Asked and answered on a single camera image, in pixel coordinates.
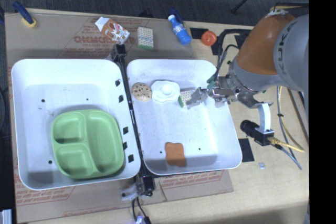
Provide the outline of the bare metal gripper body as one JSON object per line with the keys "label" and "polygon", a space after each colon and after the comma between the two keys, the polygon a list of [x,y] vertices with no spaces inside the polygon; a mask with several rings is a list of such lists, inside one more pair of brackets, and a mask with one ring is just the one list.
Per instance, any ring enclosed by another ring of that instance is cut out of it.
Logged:
{"label": "bare metal gripper body", "polygon": [[238,101],[248,108],[256,108],[259,102],[254,98],[258,91],[252,90],[235,76],[211,77],[208,80],[208,95],[217,103]]}

